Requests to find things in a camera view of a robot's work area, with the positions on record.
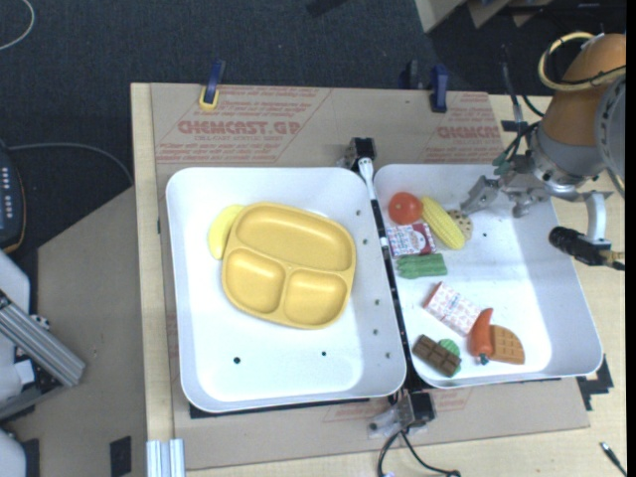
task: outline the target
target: yellow plate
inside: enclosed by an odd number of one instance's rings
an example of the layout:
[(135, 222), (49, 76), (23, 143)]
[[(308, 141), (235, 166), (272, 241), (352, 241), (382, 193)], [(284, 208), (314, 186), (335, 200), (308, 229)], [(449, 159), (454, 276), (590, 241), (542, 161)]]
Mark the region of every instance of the yellow plate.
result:
[(285, 205), (245, 207), (224, 253), (223, 288), (253, 316), (304, 329), (335, 322), (349, 301), (354, 241), (338, 223)]

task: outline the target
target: banana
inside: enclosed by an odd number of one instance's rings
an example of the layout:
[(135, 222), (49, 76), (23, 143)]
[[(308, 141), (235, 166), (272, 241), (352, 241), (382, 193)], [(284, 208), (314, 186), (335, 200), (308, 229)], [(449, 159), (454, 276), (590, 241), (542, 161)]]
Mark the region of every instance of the banana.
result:
[(230, 230), (242, 209), (243, 205), (230, 205), (225, 207), (212, 221), (208, 230), (208, 247), (215, 259), (223, 259)]

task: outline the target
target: tomato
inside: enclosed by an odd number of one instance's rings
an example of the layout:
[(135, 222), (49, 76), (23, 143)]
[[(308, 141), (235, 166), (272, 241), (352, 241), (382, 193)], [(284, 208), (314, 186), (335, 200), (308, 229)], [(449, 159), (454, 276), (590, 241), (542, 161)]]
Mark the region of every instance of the tomato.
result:
[(399, 225), (410, 225), (421, 217), (422, 204), (417, 196), (404, 191), (395, 193), (389, 201), (389, 217)]

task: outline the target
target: wooden table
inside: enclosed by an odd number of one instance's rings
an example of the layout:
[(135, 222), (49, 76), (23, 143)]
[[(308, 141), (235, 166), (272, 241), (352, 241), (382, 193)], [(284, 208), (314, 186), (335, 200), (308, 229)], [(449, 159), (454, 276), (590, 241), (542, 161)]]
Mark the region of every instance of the wooden table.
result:
[[(348, 96), (356, 97), (360, 93), (360, 90), (351, 90)], [(166, 441), (174, 437), (174, 420), (166, 339), (162, 258), (160, 239), (157, 234), (159, 214), (151, 85), (135, 83), (131, 87), (131, 99), (147, 438)], [(490, 96), (490, 101), (498, 120), (513, 117), (512, 106), (506, 96), (493, 95)], [(539, 108), (546, 108), (549, 99), (536, 97), (534, 103)], [(526, 109), (525, 115), (529, 120), (533, 120), (529, 110)], [(400, 115), (392, 114), (387, 118), (399, 120)], [(504, 140), (511, 138), (510, 134), (502, 135)], [(604, 175), (593, 187), (596, 190), (612, 190), (611, 182)], [(587, 215), (583, 205), (556, 200), (555, 207), (562, 225), (581, 232), (585, 231)], [(607, 201), (607, 215), (606, 236), (614, 242), (614, 248), (624, 249), (624, 200), (620, 196), (614, 195)], [(618, 471), (599, 447), (600, 441), (606, 441), (626, 466), (625, 275), (609, 268), (587, 267), (578, 262), (576, 270), (597, 325), (614, 384), (609, 395), (594, 397), (593, 411), (589, 413), (591, 427), (574, 431), (424, 447), (421, 453), (425, 461), (438, 467), (458, 468), (464, 476), (618, 475)], [(237, 447), (237, 451), (242, 450), (248, 450), (248, 447)], [(374, 476), (377, 458), (377, 451), (373, 451), (193, 471), (188, 475), (201, 477)], [(392, 470), (399, 476), (426, 475), (406, 449), (391, 451), (384, 467), (386, 471)]]

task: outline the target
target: yellow corn cob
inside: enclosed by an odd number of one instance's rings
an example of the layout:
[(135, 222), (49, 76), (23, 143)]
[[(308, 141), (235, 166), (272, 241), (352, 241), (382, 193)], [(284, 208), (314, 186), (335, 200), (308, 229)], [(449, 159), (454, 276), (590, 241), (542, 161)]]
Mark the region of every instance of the yellow corn cob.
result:
[(461, 249), (466, 238), (442, 206), (428, 196), (422, 197), (421, 203), (421, 218), (435, 236), (451, 249)]

